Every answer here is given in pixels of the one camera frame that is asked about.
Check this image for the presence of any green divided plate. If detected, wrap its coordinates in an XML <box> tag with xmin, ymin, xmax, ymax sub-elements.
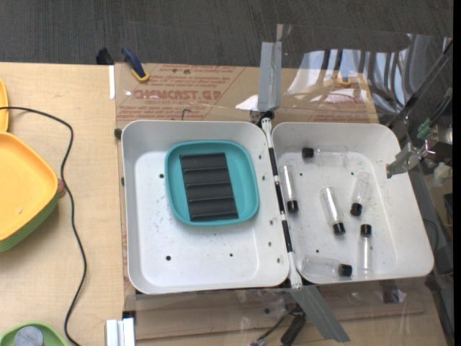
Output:
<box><xmin>0</xmin><ymin>321</ymin><xmax>70</xmax><ymax>346</ymax></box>
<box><xmin>0</xmin><ymin>189</ymin><xmax>61</xmax><ymax>254</ymax></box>

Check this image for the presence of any brown cardboard board red print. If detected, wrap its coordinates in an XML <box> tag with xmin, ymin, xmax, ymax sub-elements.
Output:
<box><xmin>114</xmin><ymin>62</ymin><xmax>437</xmax><ymax>341</ymax></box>

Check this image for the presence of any white plastic tray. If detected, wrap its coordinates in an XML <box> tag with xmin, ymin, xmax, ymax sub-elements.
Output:
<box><xmin>120</xmin><ymin>120</ymin><xmax>291</xmax><ymax>296</ymax></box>
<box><xmin>270</xmin><ymin>122</ymin><xmax>435</xmax><ymax>286</ymax></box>

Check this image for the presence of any thin black and white rod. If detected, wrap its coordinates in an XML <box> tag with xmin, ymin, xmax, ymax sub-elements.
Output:
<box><xmin>259</xmin><ymin>117</ymin><xmax>303</xmax><ymax>290</ymax></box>

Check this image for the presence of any teal plate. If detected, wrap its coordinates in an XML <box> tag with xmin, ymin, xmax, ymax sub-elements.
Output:
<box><xmin>164</xmin><ymin>139</ymin><xmax>261</xmax><ymax>227</ymax></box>

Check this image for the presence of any clear plastic bottle black cap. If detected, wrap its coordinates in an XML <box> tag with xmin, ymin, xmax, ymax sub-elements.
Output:
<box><xmin>301</xmin><ymin>254</ymin><xmax>354</xmax><ymax>278</ymax></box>
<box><xmin>357</xmin><ymin>223</ymin><xmax>375</xmax><ymax>278</ymax></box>
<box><xmin>349</xmin><ymin>172</ymin><xmax>373</xmax><ymax>217</ymax></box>
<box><xmin>279</xmin><ymin>164</ymin><xmax>300</xmax><ymax>214</ymax></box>
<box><xmin>319</xmin><ymin>187</ymin><xmax>347</xmax><ymax>236</ymax></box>
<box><xmin>301</xmin><ymin>146</ymin><xmax>349</xmax><ymax>169</ymax></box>

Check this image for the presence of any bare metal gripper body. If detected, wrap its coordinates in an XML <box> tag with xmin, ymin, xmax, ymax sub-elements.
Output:
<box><xmin>417</xmin><ymin>135</ymin><xmax>453</xmax><ymax>160</ymax></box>

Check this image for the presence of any yellow divided plate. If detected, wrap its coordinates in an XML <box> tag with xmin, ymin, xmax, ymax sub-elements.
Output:
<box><xmin>0</xmin><ymin>131</ymin><xmax>60</xmax><ymax>243</ymax></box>

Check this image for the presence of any grey can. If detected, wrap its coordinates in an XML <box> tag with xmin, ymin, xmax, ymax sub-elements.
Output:
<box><xmin>14</xmin><ymin>325</ymin><xmax>45</xmax><ymax>346</ymax></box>

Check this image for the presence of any black ribbed insert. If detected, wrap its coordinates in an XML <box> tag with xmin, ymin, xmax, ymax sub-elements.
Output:
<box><xmin>179</xmin><ymin>152</ymin><xmax>240</xmax><ymax>222</ymax></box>

